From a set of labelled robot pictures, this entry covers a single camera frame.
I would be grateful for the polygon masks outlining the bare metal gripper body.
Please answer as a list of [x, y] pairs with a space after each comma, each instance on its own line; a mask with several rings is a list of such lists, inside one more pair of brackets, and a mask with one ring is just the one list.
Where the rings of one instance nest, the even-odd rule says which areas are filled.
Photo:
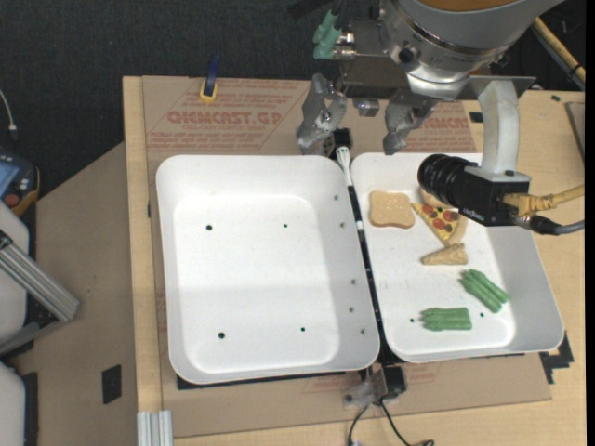
[[391, 98], [408, 90], [426, 98], [452, 100], [469, 75], [501, 56], [505, 47], [457, 43], [414, 19], [402, 0], [380, 0], [374, 20], [350, 24], [337, 89], [350, 98]]

